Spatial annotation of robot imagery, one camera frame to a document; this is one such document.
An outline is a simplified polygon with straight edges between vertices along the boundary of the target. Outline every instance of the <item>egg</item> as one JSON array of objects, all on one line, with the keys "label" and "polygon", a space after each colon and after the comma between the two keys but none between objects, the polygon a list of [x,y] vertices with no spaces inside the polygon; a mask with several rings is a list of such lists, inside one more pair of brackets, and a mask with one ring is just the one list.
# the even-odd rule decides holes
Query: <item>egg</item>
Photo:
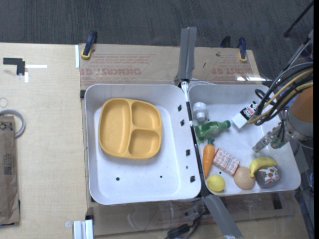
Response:
[{"label": "egg", "polygon": [[207,186],[215,192],[223,191],[225,188],[225,180],[218,174],[213,174],[207,178]]},{"label": "egg", "polygon": [[248,167],[240,166],[234,175],[234,181],[239,188],[248,190],[254,187],[256,178],[250,177],[250,169]]}]

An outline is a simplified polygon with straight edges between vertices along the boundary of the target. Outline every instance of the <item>toy banana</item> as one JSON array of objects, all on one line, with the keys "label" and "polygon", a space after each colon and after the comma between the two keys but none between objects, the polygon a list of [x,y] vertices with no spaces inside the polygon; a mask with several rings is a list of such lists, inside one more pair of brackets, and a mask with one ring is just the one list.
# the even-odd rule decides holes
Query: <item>toy banana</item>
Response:
[{"label": "toy banana", "polygon": [[270,157],[258,157],[251,161],[249,165],[250,177],[254,177],[255,172],[261,167],[276,166],[277,162]]}]

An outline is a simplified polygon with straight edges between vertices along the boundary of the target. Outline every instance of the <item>small can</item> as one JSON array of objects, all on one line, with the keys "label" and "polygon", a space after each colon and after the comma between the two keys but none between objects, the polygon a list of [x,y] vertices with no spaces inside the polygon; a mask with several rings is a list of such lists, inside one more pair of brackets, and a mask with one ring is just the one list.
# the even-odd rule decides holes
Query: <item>small can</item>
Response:
[{"label": "small can", "polygon": [[257,170],[255,177],[258,185],[263,189],[273,187],[280,179],[279,170],[276,166]]}]

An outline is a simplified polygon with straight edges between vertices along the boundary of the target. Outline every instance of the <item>wooden table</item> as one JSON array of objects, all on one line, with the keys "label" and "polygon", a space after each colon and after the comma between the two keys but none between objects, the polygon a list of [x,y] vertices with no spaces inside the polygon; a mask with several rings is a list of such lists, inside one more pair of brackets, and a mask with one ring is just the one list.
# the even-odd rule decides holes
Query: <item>wooden table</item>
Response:
[{"label": "wooden table", "polygon": [[[16,75],[16,66],[0,64],[0,98],[17,109],[26,129],[16,140],[20,222],[0,228],[0,238],[71,239],[72,221],[88,210],[83,141],[80,70],[75,45],[1,43],[2,57],[22,58],[30,68],[29,82]],[[294,215],[237,222],[244,238],[307,238],[295,199]],[[101,238],[165,237],[166,231],[110,235]],[[201,226],[193,238],[223,236],[216,224]]]}]

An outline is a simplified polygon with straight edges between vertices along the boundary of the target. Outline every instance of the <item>toy carrot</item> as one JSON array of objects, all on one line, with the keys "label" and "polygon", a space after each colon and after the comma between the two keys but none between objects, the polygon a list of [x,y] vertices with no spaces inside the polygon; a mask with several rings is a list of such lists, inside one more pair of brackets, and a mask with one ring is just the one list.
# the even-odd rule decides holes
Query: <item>toy carrot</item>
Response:
[{"label": "toy carrot", "polygon": [[208,144],[204,147],[203,150],[203,158],[202,158],[202,163],[203,163],[203,172],[205,178],[208,176],[208,172],[210,170],[210,167],[213,163],[213,159],[215,156],[215,147],[213,145],[214,140],[212,138],[207,138]]}]

